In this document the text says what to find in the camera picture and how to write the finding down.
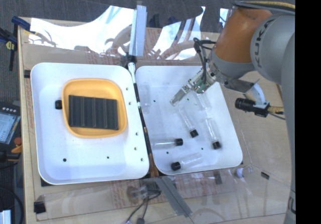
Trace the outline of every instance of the clear vial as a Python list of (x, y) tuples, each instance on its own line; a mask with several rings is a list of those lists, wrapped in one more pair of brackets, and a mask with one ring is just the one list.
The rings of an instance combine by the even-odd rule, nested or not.
[(203, 156), (201, 153), (194, 153), (190, 155), (186, 155), (179, 159), (176, 162), (173, 162), (171, 164), (172, 170), (176, 171), (179, 169), (188, 169), (191, 168), (197, 164), (200, 164), (203, 162)]
[(142, 109), (142, 112), (144, 114), (149, 113), (149, 107), (150, 107), (150, 87), (147, 84), (142, 84), (139, 86), (139, 99), (140, 99), (140, 106)]
[(205, 123), (210, 133), (210, 141), (213, 146), (213, 149), (220, 149), (222, 147), (220, 142), (221, 138), (220, 138), (220, 133), (214, 118), (207, 118), (205, 120)]
[(192, 138), (198, 136), (198, 132), (195, 128), (195, 125), (193, 124), (193, 121), (191, 117), (187, 114), (186, 110), (184, 108), (179, 109), (180, 116), (182, 117), (184, 123), (186, 124)]
[(167, 149), (176, 146), (182, 146), (183, 139), (182, 138), (174, 138), (174, 139), (153, 139), (151, 141), (152, 149)]
[(208, 100), (208, 98), (207, 98), (205, 93), (193, 92), (193, 96), (194, 96), (194, 98), (196, 100), (196, 103), (199, 106), (200, 110), (210, 109), (211, 108), (210, 101)]

